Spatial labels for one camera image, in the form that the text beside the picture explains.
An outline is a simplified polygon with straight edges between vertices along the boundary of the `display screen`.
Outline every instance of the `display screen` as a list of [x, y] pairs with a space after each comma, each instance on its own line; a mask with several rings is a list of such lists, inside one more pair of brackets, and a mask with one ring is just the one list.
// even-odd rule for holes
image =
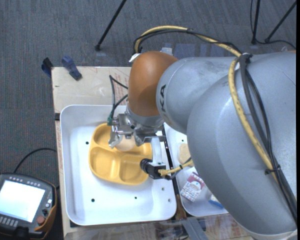
[[5, 180], [0, 190], [0, 214], [32, 222], [45, 190]]

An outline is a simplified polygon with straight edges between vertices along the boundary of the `white tray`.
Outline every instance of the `white tray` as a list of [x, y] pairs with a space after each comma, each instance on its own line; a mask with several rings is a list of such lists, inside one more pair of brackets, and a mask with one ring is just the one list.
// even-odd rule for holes
[[[118, 106], [115, 113], [123, 113]], [[123, 185], [96, 177], [89, 168], [89, 143], [95, 128], [107, 121], [111, 105], [70, 105], [60, 114], [66, 212], [80, 226], [163, 221], [177, 203], [171, 180], [150, 177]], [[164, 144], [162, 159], [168, 165]]]
[[[173, 167], [178, 167], [180, 165], [178, 160], [180, 145], [188, 143], [187, 135], [172, 129], [166, 123], [164, 124], [164, 129]], [[187, 182], [187, 179], [192, 172], [198, 173], [195, 167], [187, 166], [176, 175], [179, 192]], [[226, 209], [209, 202], [210, 196], [211, 191], [207, 186], [205, 186], [201, 190], [197, 198], [194, 200], [194, 202], [191, 202], [182, 195], [180, 196], [180, 198], [184, 210], [192, 216], [203, 217], [209, 215], [227, 214], [228, 211]]]

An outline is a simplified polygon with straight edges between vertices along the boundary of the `table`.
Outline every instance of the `table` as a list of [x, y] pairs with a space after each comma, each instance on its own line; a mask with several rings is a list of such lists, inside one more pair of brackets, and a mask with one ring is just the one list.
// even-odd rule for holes
[[[65, 202], [64, 168], [60, 113], [69, 105], [111, 105], [112, 88], [109, 75], [128, 86], [130, 67], [77, 67], [82, 78], [75, 80], [64, 67], [51, 69], [52, 94], [55, 112], [55, 133], [58, 156], [58, 172], [61, 200], [61, 217], [65, 240], [165, 240], [171, 236], [187, 239], [209, 240], [252, 240], [252, 237], [238, 225], [229, 213], [205, 217], [189, 216], [183, 210], [179, 195], [178, 207], [173, 220], [144, 223], [129, 223], [106, 226], [77, 226], [67, 216]], [[127, 90], [115, 84], [115, 94], [120, 99]]]

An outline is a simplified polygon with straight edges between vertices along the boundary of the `yellow plate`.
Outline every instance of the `yellow plate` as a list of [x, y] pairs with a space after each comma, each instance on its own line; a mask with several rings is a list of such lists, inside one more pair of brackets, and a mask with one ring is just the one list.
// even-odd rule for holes
[[89, 166], [97, 177], [119, 184], [138, 185], [148, 174], [140, 168], [142, 159], [152, 159], [150, 143], [136, 146], [128, 151], [109, 147], [111, 126], [106, 123], [95, 128], [89, 148]]

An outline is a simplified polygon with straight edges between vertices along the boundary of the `gray carpet floor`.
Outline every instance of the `gray carpet floor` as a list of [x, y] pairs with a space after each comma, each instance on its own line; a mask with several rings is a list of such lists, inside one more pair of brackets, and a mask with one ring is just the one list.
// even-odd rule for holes
[[[270, 41], [263, 44], [296, 0], [127, 0], [101, 44], [122, 0], [0, 0], [0, 172], [11, 172], [29, 152], [56, 148], [51, 78], [41, 69], [49, 58], [62, 66], [64, 55], [77, 66], [130, 67], [133, 42], [143, 32], [174, 25], [193, 29], [242, 52], [265, 54], [296, 48], [297, 7]], [[185, 33], [147, 39], [142, 52], [173, 49], [178, 58], [230, 56], [225, 50]], [[56, 153], [29, 156], [18, 173], [59, 185]], [[60, 209], [47, 240], [63, 239]], [[10, 237], [0, 235], [0, 240]]]

